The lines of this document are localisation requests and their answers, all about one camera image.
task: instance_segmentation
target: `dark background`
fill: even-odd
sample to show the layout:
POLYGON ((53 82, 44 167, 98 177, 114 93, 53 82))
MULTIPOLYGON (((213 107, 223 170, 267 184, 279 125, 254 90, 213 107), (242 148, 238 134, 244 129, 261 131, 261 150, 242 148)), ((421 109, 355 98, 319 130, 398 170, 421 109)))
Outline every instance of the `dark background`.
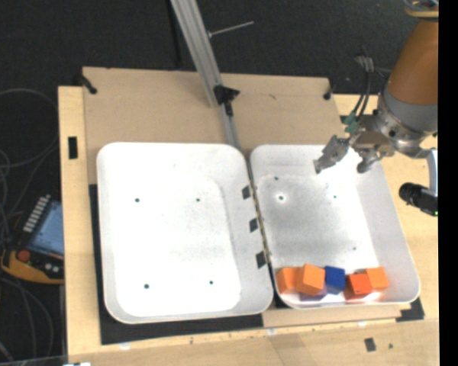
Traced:
MULTIPOLYGON (((193 70, 180 32, 173 36, 167 0, 0 0, 0 92, 30 88, 57 100, 59 85, 74 84, 83 66, 193 70), (176 49, 180 44, 180 56, 176 49)), ((221 72, 325 76, 336 93, 363 90, 363 70, 354 61, 365 47, 376 66, 391 69, 415 25, 402 0, 198 0, 210 31, 254 21, 251 27, 212 39, 221 72)), ((384 81, 375 76, 372 92, 384 81)), ((57 116, 32 94, 0 97, 0 149, 11 160, 45 148, 57 116)), ((8 176, 11 201, 32 165, 8 176)), ((21 208, 40 194, 60 198, 59 155, 50 155, 34 175, 21 208)), ((63 351, 59 287, 24 286, 44 303, 55 323, 52 354, 63 351)), ((31 302, 37 356, 50 336, 41 310, 31 302)), ((31 327, 20 293, 4 284, 0 339, 15 359, 32 358, 31 327)), ((0 362, 6 361, 0 352, 0 362)))

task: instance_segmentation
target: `white tray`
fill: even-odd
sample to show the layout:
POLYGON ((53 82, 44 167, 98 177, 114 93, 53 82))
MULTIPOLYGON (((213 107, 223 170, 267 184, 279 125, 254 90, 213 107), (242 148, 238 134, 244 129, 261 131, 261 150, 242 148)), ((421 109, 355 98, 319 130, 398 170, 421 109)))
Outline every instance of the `white tray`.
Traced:
POLYGON ((97 158, 102 275, 123 323, 256 314, 272 301, 247 164, 224 144, 112 143, 97 158))
MULTIPOLYGON (((251 154, 273 273, 304 263, 341 267, 347 274, 381 265, 390 287, 376 302, 412 302, 419 294, 419 279, 381 164, 359 174, 361 158, 350 151, 317 175, 313 160, 323 148, 265 145, 251 154)), ((306 300, 299 294, 280 297, 298 309, 345 304, 342 293, 306 300)))

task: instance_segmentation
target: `orange cube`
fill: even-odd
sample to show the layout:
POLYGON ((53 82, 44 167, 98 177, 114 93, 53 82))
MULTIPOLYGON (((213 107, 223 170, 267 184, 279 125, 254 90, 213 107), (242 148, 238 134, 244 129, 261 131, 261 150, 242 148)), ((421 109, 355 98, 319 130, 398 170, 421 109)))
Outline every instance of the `orange cube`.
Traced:
POLYGON ((374 291, 383 291, 390 286, 389 279, 383 267, 367 268, 365 272, 374 291))
POLYGON ((295 289, 310 296, 322 294, 325 287, 325 276, 326 271, 323 268, 304 264, 298 271, 295 289))
POLYGON ((347 300, 363 298, 373 292, 366 272, 349 274, 346 278, 346 285, 344 296, 347 300))
POLYGON ((276 286, 280 294, 296 293, 295 282, 300 267, 284 267, 276 275, 276 286))

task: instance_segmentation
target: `black clamp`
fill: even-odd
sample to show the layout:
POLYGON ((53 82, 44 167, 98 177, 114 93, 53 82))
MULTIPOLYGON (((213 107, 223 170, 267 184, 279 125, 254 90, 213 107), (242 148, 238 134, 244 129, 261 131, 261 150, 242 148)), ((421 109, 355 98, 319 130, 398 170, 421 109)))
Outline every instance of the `black clamp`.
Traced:
POLYGON ((240 91, 219 84, 214 87, 214 94, 217 98, 217 103, 223 104, 226 114, 232 117, 234 112, 232 111, 231 102, 240 94, 240 91))

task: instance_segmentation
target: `wooden table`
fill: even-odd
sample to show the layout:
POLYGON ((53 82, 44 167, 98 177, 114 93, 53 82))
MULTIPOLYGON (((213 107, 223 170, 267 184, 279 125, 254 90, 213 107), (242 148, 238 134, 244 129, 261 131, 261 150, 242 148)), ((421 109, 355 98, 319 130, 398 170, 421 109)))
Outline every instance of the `wooden table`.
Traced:
MULTIPOLYGON (((217 109, 207 106, 195 72, 84 68, 98 89, 60 87, 60 146, 65 237, 66 331, 70 361, 93 364, 436 364, 439 363, 437 218, 398 197, 407 182, 428 185, 424 160, 400 154, 382 166, 421 280, 425 318, 397 323, 409 305, 345 307, 300 313, 270 308, 264 327, 102 345, 98 318, 89 185, 95 156, 115 140, 223 143, 217 109), (77 156, 69 148, 76 143, 77 156), (375 351, 367 350, 371 339, 375 351)), ((328 81, 261 75, 223 75, 241 90, 235 124, 247 156, 263 143, 326 143, 344 136, 339 114, 357 96, 333 95, 328 81)), ((370 100, 370 110, 376 96, 370 100)), ((436 146, 430 138, 424 146, 436 146)))

